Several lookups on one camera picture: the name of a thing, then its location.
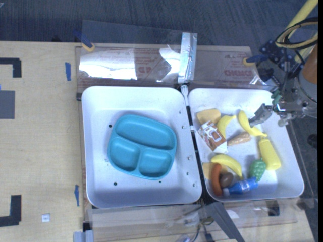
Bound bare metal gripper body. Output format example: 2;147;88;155
272;100;310;119

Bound yellow banana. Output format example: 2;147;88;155
238;110;268;138
210;154;244;179
217;114;238;140

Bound tan bread roll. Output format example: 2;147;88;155
227;131;252;147

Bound yellow bottle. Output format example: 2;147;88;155
258;137;282;171

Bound green grapes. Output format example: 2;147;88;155
248;158;267;183

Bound orange and white carton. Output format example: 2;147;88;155
197;119;229;154

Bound yellow bread slice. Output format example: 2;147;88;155
196;108;222;126
201;162;229;180

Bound blue bottle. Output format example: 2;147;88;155
222;177;259;197

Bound white plastic tray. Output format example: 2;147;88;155
188;87;305;203
81;85;203;209

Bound orange sausage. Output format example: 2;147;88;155
210;163;224;197

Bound blue divided plate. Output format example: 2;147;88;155
107;113;178;181

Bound black cylinder on white bracket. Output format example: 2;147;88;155
257;39;302;83

